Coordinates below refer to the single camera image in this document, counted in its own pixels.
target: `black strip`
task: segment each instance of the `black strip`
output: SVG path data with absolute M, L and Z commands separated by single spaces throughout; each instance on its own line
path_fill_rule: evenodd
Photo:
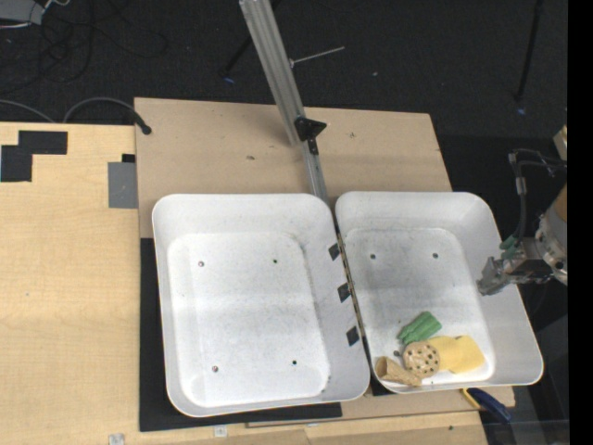
M 346 336 L 348 338 L 348 345 L 352 346 L 353 344 L 355 344 L 359 339 L 359 330 L 357 329 L 356 326 L 352 326 L 348 332 L 346 333 Z
M 140 411 L 141 432 L 194 426 L 243 424 L 283 420 L 329 419 L 342 416 L 340 403 L 283 407 L 214 417 L 188 417 L 170 403 L 165 384 L 158 276 L 153 239 L 140 240 Z
M 0 182 L 30 182 L 33 157 L 19 146 L 2 146 Z
M 335 261 L 340 255 L 340 247 L 337 245 L 337 242 L 329 248 L 329 251 L 332 256 L 332 261 Z
M 337 294 L 340 296 L 340 301 L 344 303 L 350 296 L 350 288 L 348 287 L 348 284 L 345 283 L 342 286 L 339 286 L 337 288 Z
M 66 155 L 68 132 L 19 131 L 19 146 L 33 155 Z

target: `yellow object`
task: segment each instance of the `yellow object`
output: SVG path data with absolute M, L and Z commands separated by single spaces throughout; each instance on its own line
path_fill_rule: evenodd
M 463 394 L 463 397 L 476 409 L 481 409 L 482 407 L 480 406 L 479 403 L 476 402 L 476 400 L 470 396 L 470 393 L 467 391 L 467 388 L 464 388 L 461 390 L 461 394 Z
M 440 370 L 467 373 L 486 361 L 480 347 L 471 337 L 431 337 L 428 342 L 440 355 Z

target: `gray tape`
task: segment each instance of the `gray tape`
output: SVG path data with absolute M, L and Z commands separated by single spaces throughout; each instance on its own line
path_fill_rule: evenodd
M 44 8 L 33 0 L 0 0 L 0 19 L 41 25 Z
M 136 164 L 111 162 L 107 165 L 109 207 L 120 210 L 138 208 Z
M 111 434 L 109 436 L 109 445 L 125 445 L 123 434 Z

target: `yellow sponge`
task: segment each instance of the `yellow sponge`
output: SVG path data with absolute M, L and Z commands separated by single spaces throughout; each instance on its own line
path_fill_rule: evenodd
M 480 347 L 471 337 L 431 337 L 427 340 L 440 355 L 440 370 L 467 373 L 486 361 Z

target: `black tape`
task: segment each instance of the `black tape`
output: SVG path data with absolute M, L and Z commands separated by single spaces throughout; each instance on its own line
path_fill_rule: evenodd
M 335 261 L 340 255 L 340 247 L 337 245 L 337 242 L 329 248 L 329 251 L 332 256 L 332 261 Z
M 33 156 L 20 146 L 2 146 L 0 182 L 30 182 Z
M 355 344 L 360 339 L 359 330 L 357 329 L 357 327 L 356 326 L 352 326 L 347 331 L 346 337 L 348 338 L 348 345 L 349 346 L 352 346 L 353 344 Z
M 19 144 L 2 146 L 0 182 L 31 182 L 33 155 L 66 155 L 68 132 L 19 131 Z
M 68 132 L 19 131 L 19 146 L 32 155 L 66 155 Z
M 337 288 L 337 294 L 340 296 L 340 301 L 344 303 L 346 299 L 350 296 L 350 288 L 348 288 L 348 284 L 343 284 Z

